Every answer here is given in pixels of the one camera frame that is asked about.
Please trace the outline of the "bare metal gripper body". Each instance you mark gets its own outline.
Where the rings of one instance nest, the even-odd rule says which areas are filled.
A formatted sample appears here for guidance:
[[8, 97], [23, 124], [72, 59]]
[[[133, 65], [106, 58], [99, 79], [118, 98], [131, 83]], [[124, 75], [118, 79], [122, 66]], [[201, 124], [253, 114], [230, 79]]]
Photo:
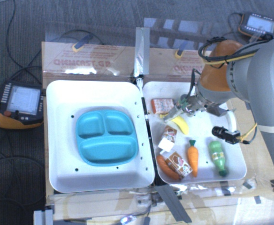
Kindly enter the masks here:
[[202, 112], [213, 104], [205, 100], [201, 95], [187, 95], [183, 94], [176, 102], [176, 108], [184, 113]]

